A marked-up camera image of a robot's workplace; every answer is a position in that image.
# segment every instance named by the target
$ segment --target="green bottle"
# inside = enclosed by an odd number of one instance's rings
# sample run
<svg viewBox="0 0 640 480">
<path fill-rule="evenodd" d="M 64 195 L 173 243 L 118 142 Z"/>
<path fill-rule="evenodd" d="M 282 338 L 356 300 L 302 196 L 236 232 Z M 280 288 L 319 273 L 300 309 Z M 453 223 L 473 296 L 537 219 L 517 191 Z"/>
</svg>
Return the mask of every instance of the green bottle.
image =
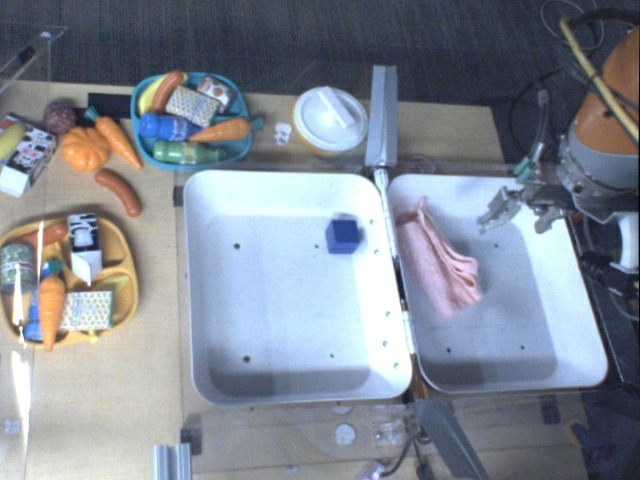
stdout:
<svg viewBox="0 0 640 480">
<path fill-rule="evenodd" d="M 153 158 L 171 164 L 195 165 L 215 163 L 225 160 L 225 148 L 208 148 L 193 142 L 169 142 L 157 140 L 153 146 Z"/>
</svg>

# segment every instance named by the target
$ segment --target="wooden table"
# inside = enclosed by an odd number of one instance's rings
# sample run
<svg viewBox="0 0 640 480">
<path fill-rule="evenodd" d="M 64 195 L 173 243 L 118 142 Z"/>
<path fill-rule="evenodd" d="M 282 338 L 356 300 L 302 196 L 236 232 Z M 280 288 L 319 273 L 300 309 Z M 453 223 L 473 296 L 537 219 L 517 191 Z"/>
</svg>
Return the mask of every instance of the wooden table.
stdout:
<svg viewBox="0 0 640 480">
<path fill-rule="evenodd" d="M 48 101 L 83 107 L 88 92 L 131 91 L 19 82 L 0 96 L 0 112 L 38 123 Z M 295 139 L 279 147 L 271 138 L 275 123 L 291 122 L 295 100 L 246 95 L 251 114 L 266 122 L 256 134 L 253 160 L 309 161 Z M 123 124 L 130 132 L 130 122 Z M 503 161 L 487 108 L 401 103 L 398 128 L 401 157 Z M 109 218 L 128 238 L 140 280 L 135 317 L 96 344 L 45 353 L 25 348 L 5 329 L 0 332 L 0 414 L 21 427 L 17 434 L 0 436 L 3 478 L 148 479 L 153 446 L 177 444 L 183 424 L 201 425 L 216 436 L 203 443 L 201 457 L 194 457 L 196 478 L 281 478 L 287 466 L 289 473 L 297 471 L 292 478 L 351 478 L 366 458 L 397 453 L 372 449 L 368 433 L 351 448 L 326 444 L 335 422 L 347 417 L 334 407 L 217 409 L 202 401 L 189 377 L 181 213 L 173 206 L 176 176 L 151 166 L 135 172 L 119 157 L 109 167 L 140 195 L 144 211 L 139 218 L 127 217 L 113 194 L 90 174 L 73 171 L 60 154 L 21 199 L 0 193 L 0 235 L 42 216 L 94 211 Z M 367 428 L 381 413 L 365 404 L 349 414 L 350 421 Z"/>
</svg>

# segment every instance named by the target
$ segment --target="dark floor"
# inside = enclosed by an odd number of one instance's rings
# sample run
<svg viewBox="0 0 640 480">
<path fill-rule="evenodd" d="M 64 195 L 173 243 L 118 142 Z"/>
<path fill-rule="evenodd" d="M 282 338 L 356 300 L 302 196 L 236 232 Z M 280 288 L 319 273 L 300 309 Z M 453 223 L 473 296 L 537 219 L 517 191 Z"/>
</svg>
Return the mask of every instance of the dark floor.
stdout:
<svg viewBox="0 0 640 480">
<path fill-rule="evenodd" d="M 327 83 L 366 97 L 370 66 L 396 65 L 402 100 L 491 104 L 506 159 L 517 161 L 537 109 L 515 106 L 514 139 L 510 98 L 568 62 L 545 22 L 557 31 L 576 6 L 638 9 L 640 0 L 0 0 L 0 21 L 69 27 L 54 49 L 58 81 L 134 85 L 179 68 L 223 74 L 245 91 L 297 94 Z M 621 30 L 596 28 L 596 62 Z M 594 44 L 588 31 L 582 39 Z M 566 74 L 547 83 L 559 131 L 583 91 Z"/>
</svg>

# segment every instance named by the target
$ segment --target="pink towel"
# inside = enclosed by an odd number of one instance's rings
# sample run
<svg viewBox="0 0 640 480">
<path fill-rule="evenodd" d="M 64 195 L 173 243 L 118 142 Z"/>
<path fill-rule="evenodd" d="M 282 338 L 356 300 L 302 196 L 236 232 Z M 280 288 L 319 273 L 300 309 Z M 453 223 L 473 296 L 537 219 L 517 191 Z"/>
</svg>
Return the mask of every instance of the pink towel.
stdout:
<svg viewBox="0 0 640 480">
<path fill-rule="evenodd" d="M 396 228 L 400 254 L 438 312 L 449 317 L 482 298 L 477 260 L 453 250 L 423 199 L 396 219 Z"/>
</svg>

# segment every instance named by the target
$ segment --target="round white container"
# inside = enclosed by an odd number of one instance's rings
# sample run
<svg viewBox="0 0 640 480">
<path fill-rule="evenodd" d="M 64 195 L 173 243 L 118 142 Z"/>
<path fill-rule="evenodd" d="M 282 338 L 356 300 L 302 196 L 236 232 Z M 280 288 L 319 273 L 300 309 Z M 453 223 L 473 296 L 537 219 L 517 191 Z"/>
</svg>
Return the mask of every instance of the round white container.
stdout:
<svg viewBox="0 0 640 480">
<path fill-rule="evenodd" d="M 293 110 L 293 120 L 298 135 L 311 149 L 321 155 L 338 155 L 358 146 L 367 134 L 369 120 L 360 102 L 349 93 L 332 89 L 352 122 L 336 118 L 335 110 L 320 96 L 325 87 L 311 89 L 298 98 Z"/>
</svg>

